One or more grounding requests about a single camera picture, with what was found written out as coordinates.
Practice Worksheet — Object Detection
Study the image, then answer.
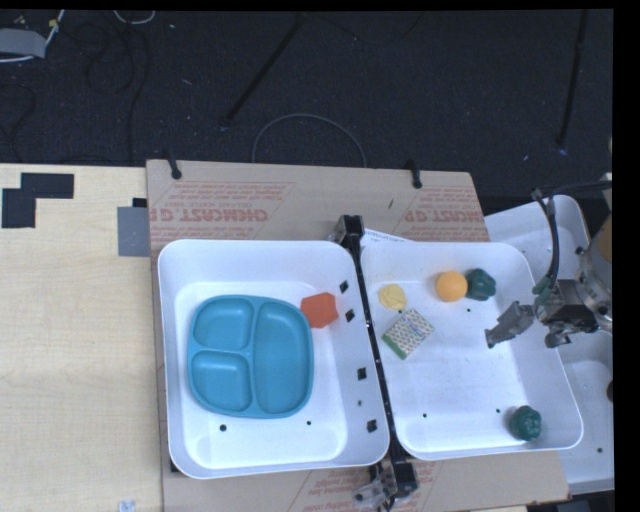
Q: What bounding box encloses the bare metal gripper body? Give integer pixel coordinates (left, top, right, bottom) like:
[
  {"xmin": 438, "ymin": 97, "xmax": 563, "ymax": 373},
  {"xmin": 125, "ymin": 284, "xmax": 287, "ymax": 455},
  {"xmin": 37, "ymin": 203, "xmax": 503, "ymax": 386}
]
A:
[{"xmin": 537, "ymin": 244, "xmax": 614, "ymax": 335}]

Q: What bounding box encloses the green toy pepper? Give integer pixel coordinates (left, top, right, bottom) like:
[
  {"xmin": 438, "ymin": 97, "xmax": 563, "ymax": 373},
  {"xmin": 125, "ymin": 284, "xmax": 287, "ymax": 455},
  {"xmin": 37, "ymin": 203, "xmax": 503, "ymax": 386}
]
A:
[{"xmin": 464, "ymin": 268, "xmax": 497, "ymax": 302}]

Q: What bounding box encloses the white plastic tray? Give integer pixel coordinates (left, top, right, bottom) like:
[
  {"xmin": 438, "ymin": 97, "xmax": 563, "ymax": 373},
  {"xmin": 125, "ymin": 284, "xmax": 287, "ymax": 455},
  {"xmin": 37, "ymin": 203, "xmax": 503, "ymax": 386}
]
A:
[
  {"xmin": 483, "ymin": 194, "xmax": 615, "ymax": 495},
  {"xmin": 359, "ymin": 240, "xmax": 585, "ymax": 461},
  {"xmin": 157, "ymin": 238, "xmax": 391, "ymax": 480}
]

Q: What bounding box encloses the orange ball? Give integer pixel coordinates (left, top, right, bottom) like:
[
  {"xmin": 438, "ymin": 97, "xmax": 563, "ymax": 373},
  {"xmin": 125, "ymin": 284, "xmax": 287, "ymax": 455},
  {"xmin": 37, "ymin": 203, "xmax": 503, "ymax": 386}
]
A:
[{"xmin": 434, "ymin": 270, "xmax": 469, "ymax": 303}]

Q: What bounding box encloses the green toy broccoli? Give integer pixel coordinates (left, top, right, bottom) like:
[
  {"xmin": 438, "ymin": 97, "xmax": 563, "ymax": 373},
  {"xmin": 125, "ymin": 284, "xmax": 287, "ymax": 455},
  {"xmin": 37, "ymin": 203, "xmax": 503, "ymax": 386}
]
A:
[{"xmin": 509, "ymin": 405, "xmax": 543, "ymax": 442}]

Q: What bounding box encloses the patterned white green packet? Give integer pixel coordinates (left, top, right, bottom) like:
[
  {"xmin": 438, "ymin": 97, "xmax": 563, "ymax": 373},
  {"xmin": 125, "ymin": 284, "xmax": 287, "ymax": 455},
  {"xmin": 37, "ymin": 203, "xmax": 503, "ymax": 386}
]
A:
[{"xmin": 380, "ymin": 307, "xmax": 435, "ymax": 361}]

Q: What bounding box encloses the yellow toy food lump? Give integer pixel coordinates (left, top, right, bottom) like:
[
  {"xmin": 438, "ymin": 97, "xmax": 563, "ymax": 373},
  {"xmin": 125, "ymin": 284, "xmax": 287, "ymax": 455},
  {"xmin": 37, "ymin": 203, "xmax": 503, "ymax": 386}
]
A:
[{"xmin": 377, "ymin": 283, "xmax": 407, "ymax": 311}]

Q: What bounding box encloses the thin black rod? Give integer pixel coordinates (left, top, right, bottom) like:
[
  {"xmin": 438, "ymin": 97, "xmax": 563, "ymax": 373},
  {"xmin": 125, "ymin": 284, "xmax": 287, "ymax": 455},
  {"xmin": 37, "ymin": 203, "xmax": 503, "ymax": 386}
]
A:
[{"xmin": 348, "ymin": 238, "xmax": 404, "ymax": 467}]

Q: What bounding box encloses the white paper sheet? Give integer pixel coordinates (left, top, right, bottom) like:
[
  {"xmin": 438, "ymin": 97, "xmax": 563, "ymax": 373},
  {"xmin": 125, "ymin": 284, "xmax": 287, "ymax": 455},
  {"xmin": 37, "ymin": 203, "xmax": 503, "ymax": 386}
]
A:
[{"xmin": 361, "ymin": 227, "xmax": 417, "ymax": 246}]

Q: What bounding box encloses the orange toy pepper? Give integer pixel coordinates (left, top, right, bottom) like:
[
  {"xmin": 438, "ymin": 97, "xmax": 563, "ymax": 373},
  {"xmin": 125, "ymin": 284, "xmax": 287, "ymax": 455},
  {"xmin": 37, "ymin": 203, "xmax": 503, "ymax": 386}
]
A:
[{"xmin": 300, "ymin": 292, "xmax": 340, "ymax": 330}]

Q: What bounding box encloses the blue divided plate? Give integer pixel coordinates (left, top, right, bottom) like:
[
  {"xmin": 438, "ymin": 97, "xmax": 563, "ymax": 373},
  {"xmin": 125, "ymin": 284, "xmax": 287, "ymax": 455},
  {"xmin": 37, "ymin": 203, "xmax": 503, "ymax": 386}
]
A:
[{"xmin": 187, "ymin": 294, "xmax": 315, "ymax": 420}]

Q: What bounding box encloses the brown cardboard board red print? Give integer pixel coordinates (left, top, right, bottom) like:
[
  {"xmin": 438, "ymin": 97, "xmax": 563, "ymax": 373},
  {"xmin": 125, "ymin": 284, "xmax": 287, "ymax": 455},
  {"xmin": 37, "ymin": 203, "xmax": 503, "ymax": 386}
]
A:
[{"xmin": 144, "ymin": 158, "xmax": 572, "ymax": 512}]

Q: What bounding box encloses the black block with wires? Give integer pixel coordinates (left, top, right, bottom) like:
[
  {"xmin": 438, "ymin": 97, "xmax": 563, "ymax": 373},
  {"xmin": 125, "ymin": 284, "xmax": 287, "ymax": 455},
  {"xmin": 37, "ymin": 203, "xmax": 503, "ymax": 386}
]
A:
[
  {"xmin": 389, "ymin": 461, "xmax": 417, "ymax": 499},
  {"xmin": 332, "ymin": 214, "xmax": 364, "ymax": 246}
]

